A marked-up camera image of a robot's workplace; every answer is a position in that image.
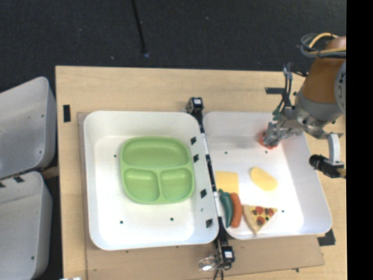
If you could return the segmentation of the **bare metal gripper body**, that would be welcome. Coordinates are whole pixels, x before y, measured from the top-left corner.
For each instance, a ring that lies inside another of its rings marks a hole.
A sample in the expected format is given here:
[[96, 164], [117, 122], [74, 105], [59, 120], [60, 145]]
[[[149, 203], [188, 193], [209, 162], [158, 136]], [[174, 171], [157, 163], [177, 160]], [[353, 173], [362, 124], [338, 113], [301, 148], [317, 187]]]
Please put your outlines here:
[[316, 139], [326, 139], [328, 133], [323, 129], [335, 120], [334, 108], [277, 108], [273, 113], [273, 139], [284, 134], [284, 139], [303, 132]]

